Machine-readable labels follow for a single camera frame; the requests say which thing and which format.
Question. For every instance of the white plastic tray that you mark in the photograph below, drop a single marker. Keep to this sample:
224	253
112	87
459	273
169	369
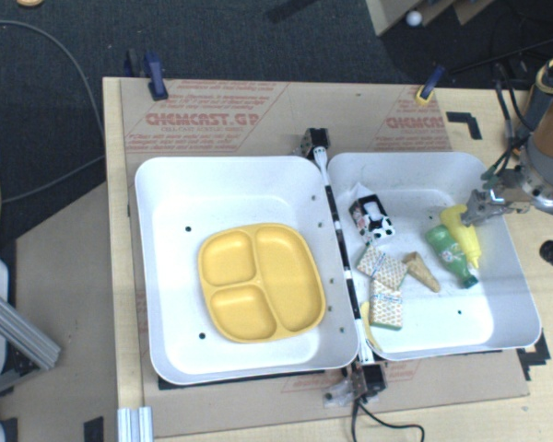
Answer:
175	270
442	320

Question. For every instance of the orange patterned white packet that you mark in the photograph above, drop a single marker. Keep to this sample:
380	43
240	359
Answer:
387	309
383	267

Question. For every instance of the black cylinder on white bracket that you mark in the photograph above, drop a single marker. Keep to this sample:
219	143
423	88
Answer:
552	252

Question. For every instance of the black and white milk carton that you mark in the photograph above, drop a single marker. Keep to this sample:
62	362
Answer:
373	219

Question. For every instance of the pale yellow curved piece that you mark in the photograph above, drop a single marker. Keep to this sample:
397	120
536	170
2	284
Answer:
365	320

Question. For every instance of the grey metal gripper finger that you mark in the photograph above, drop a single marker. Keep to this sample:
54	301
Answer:
473	215
480	198

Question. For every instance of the brown cardboard board red print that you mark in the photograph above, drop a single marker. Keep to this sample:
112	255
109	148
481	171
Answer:
258	108

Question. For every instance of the tan ice cream cone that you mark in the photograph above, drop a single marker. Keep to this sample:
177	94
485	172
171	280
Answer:
421	270

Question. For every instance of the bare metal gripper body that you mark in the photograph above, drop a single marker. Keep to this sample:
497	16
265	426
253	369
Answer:
521	197

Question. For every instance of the green plastic bottle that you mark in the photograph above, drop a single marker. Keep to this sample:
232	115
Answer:
447	249

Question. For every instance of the thin black and white rod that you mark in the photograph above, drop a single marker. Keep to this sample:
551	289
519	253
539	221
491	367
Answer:
335	219

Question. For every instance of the yellow squeeze bottle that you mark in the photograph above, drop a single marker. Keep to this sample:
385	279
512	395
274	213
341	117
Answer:
469	242

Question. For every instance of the yellow divided plate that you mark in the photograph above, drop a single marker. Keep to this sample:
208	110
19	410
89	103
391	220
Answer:
281	270

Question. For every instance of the white ball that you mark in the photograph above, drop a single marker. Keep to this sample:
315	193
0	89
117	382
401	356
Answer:
414	18

